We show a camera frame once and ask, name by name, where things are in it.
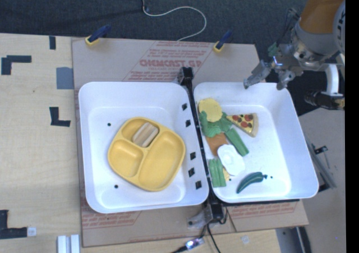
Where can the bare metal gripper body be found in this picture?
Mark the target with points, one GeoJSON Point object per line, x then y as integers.
{"type": "Point", "coordinates": [289, 59]}

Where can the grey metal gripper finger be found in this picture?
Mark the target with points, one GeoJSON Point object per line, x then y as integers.
{"type": "Point", "coordinates": [284, 79]}
{"type": "Point", "coordinates": [256, 73]}

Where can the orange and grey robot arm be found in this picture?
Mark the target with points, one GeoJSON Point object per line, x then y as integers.
{"type": "Point", "coordinates": [322, 8]}

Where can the toy pizza slice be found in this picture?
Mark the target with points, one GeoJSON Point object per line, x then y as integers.
{"type": "Point", "coordinates": [246, 124]}

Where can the yellow ruffled toy chip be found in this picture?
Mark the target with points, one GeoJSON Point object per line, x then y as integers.
{"type": "Point", "coordinates": [210, 108]}

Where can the white plastic tray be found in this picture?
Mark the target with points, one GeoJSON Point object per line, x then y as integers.
{"type": "Point", "coordinates": [134, 97]}
{"type": "Point", "coordinates": [275, 148]}

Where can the green toy lettuce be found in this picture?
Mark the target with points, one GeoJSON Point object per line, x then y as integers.
{"type": "Point", "coordinates": [213, 129]}

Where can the green toy celery stick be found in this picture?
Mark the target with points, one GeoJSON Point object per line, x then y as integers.
{"type": "Point", "coordinates": [238, 142]}

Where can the thin black rod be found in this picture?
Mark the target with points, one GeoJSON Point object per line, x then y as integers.
{"type": "Point", "coordinates": [200, 137]}

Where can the white toy fried egg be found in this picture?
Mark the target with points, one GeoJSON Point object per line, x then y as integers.
{"type": "Point", "coordinates": [231, 159]}

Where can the small yellow toy piece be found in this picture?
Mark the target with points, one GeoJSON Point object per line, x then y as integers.
{"type": "Point", "coordinates": [226, 174]}

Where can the green toy beans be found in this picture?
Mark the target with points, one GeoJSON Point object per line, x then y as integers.
{"type": "Point", "coordinates": [216, 173]}

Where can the dark green toy pepper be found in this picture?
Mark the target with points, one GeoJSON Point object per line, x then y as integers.
{"type": "Point", "coordinates": [248, 181]}

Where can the tan bread roll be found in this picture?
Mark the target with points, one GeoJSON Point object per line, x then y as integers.
{"type": "Point", "coordinates": [145, 134]}

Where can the yellow divided plate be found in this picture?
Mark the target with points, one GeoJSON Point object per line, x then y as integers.
{"type": "Point", "coordinates": [160, 162]}

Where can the brown cardboard board, red print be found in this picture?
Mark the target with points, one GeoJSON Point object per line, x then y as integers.
{"type": "Point", "coordinates": [117, 58]}

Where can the black cylinder on white bracket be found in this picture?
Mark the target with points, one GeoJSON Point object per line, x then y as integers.
{"type": "Point", "coordinates": [333, 78]}

